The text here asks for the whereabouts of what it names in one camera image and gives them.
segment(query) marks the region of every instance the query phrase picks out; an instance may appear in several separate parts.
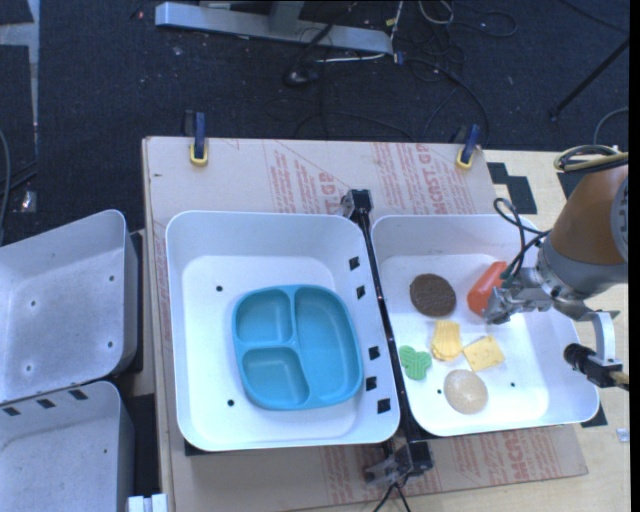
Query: wooden table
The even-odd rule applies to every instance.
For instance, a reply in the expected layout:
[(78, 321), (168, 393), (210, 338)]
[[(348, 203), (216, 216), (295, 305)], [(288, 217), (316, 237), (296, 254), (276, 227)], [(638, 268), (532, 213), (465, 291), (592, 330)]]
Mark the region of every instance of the wooden table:
[[(145, 162), (149, 158), (148, 148), (143, 147)], [(549, 229), (560, 213), (564, 203), (560, 182), (553, 168), (555, 153), (542, 152), (511, 152), (486, 151), (486, 162), (504, 163), (511, 176), (524, 176), (528, 179), (538, 213), (524, 215), (538, 228)], [(148, 175), (149, 169), (145, 163), (145, 200), (147, 232), (157, 222), (155, 205), (152, 202), (151, 188), (153, 179)], [(504, 185), (495, 185), (497, 196), (508, 197)], [(189, 194), (189, 188), (175, 190), (176, 195)], [(147, 233), (146, 248), (149, 256), (150, 303), (149, 322), (153, 336), (152, 345), (155, 358), (155, 391), (158, 415), (158, 441), (160, 459), (160, 481), (162, 492), (169, 496), (170, 510), (176, 512), (200, 512), (199, 510), (184, 510), (175, 507), (174, 494), (181, 486), (190, 492), (197, 493), (205, 482), (199, 479), (194, 466), (199, 462), (184, 464), (183, 448), (172, 429), (175, 430), (175, 419), (168, 414), (168, 401), (174, 397), (174, 391), (166, 386), (166, 368), (161, 361), (170, 348), (162, 344), (161, 311), (158, 307), (159, 290), (154, 276), (159, 270), (156, 268), (156, 255), (163, 247), (154, 241)], [(623, 362), (624, 369), (629, 373), (629, 331), (628, 331), (628, 285), (618, 285), (591, 299), (592, 308), (619, 309), (621, 314), (615, 319), (617, 357)], [(595, 346), (594, 333), (591, 324), (577, 324), (576, 329), (582, 343)], [(572, 478), (559, 478), (524, 484), (488, 487), (470, 491), (456, 491), (438, 494), (428, 494), (408, 498), (411, 510), (418, 511), (487, 511), (487, 512), (538, 512), (540, 510), (563, 511), (612, 511), (623, 512), (631, 509), (630, 487), (630, 443), (624, 440), (624, 433), (630, 429), (629, 394), (617, 388), (600, 391), (601, 404), (608, 424), (584, 428), (575, 425), (576, 435), (583, 451), (588, 474)], [(236, 492), (243, 493), (243, 482), (237, 480)], [(264, 489), (265, 493), (287, 493), (286, 488)], [(353, 503), (339, 507), (325, 507), (314, 510), (323, 512), (364, 512), (373, 510), (376, 501), (369, 503)], [(390, 500), (382, 510), (403, 510), (399, 500)], [(215, 502), (210, 503), (210, 511), (226, 510), (217, 508)], [(254, 509), (260, 512), (259, 505)]]

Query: metal stand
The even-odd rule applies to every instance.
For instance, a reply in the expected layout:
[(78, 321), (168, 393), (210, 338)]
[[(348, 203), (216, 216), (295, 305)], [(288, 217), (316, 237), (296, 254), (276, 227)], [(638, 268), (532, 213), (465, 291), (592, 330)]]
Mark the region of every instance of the metal stand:
[(380, 483), (393, 485), (405, 477), (417, 476), (433, 468), (431, 451), (427, 442), (429, 434), (418, 425), (411, 414), (407, 391), (404, 387), (402, 366), (400, 365), (395, 337), (391, 328), (391, 321), (389, 320), (389, 313), (382, 294), (378, 265), (371, 240), (369, 212), (373, 206), (369, 191), (350, 190), (348, 194), (342, 198), (341, 206), (343, 217), (355, 222), (364, 234), (371, 272), (373, 274), (373, 282), (376, 287), (376, 297), (378, 298), (378, 306), (389, 345), (389, 356), (391, 358), (391, 366), (398, 391), (398, 403), (401, 414), (400, 430), (402, 430), (407, 441), (407, 444), (397, 451), (394, 451), (393, 442), (387, 442), (385, 446), (387, 458), (374, 466), (366, 468), (365, 479), (370, 484)]
[[(201, 2), (200, 5), (189, 5), (163, 2), (156, 7), (156, 26), (222, 32), (300, 44), (309, 43), (318, 32), (327, 27), (324, 23), (298, 19), (304, 2), (273, 2), (269, 15), (233, 11), (230, 7), (234, 3)], [(316, 44), (393, 55), (391, 38), (377, 30), (334, 25)]]
[(549, 117), (551, 122), (555, 123), (558, 120), (558, 116), (562, 109), (564, 109), (573, 99), (580, 94), (591, 82), (593, 82), (599, 75), (602, 73), (614, 60), (616, 60), (620, 54), (629, 47), (629, 36), (624, 40), (624, 42), (616, 48), (607, 59), (598, 66), (598, 68), (591, 73), (587, 78), (585, 78), (581, 84), (576, 87), (571, 94), (569, 94), (564, 100), (562, 100), (558, 106), (551, 109), (549, 112)]

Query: clamp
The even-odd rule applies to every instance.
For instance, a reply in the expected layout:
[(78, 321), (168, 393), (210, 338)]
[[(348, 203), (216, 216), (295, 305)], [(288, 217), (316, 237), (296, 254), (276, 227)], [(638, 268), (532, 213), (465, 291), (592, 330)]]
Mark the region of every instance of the clamp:
[(460, 151), (458, 151), (458, 156), (456, 157), (457, 166), (462, 167), (463, 169), (471, 168), (471, 157), (473, 156), (473, 150), (476, 147), (479, 135), (480, 127), (477, 124), (472, 124), (464, 139), (456, 140), (456, 142), (462, 142), (464, 144), (464, 146), (460, 148)]
[(193, 165), (204, 167), (208, 159), (204, 112), (187, 110), (183, 128), (185, 135), (193, 137), (193, 144), (189, 144), (189, 160)]

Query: beige egg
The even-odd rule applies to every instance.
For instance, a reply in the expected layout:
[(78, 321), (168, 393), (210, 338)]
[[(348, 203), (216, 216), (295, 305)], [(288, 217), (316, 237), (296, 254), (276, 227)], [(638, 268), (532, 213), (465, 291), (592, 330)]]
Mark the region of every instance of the beige egg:
[(453, 370), (444, 379), (444, 396), (462, 414), (475, 414), (487, 405), (489, 392), (484, 381), (469, 370)]

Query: metal bracket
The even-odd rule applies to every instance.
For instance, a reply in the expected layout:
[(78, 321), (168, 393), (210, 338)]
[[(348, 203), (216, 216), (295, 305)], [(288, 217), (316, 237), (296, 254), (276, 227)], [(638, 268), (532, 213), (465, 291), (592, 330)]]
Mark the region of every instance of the metal bracket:
[(398, 483), (406, 476), (419, 475), (424, 471), (433, 467), (431, 451), (427, 443), (428, 434), (417, 424), (407, 398), (407, 391), (404, 386), (402, 377), (402, 366), (398, 357), (395, 337), (389, 320), (386, 302), (382, 293), (380, 284), (380, 275), (378, 273), (378, 265), (373, 250), (373, 242), (371, 240), (371, 220), (369, 213), (373, 209), (371, 195), (368, 190), (350, 190), (340, 202), (342, 206), (342, 214), (344, 217), (355, 222), (364, 235), (369, 256), (369, 263), (373, 275), (373, 283), (376, 288), (376, 297), (378, 299), (378, 307), (382, 324), (384, 326), (387, 337), (387, 345), (389, 347), (389, 357), (391, 358), (391, 366), (398, 393), (398, 403), (400, 405), (400, 430), (402, 430), (405, 439), (404, 445), (397, 452), (393, 451), (393, 443), (387, 441), (386, 451), (389, 456), (382, 462), (365, 469), (365, 480), (368, 483), (378, 484), (384, 483), (392, 485)]
[(600, 388), (620, 386), (614, 375), (622, 372), (622, 362), (615, 356), (613, 317), (608, 311), (590, 311), (578, 321), (591, 321), (596, 334), (596, 350), (572, 343), (564, 351), (565, 360), (590, 382)]
[[(227, 2), (231, 7), (236, 2)], [(183, 2), (163, 2), (156, 6), (158, 27), (177, 27), (205, 32), (221, 32), (238, 36), (276, 39), (306, 44), (327, 27), (298, 19), (304, 2), (273, 2), (269, 15), (213, 9)], [(317, 44), (393, 55), (391, 38), (382, 31), (334, 25)]]

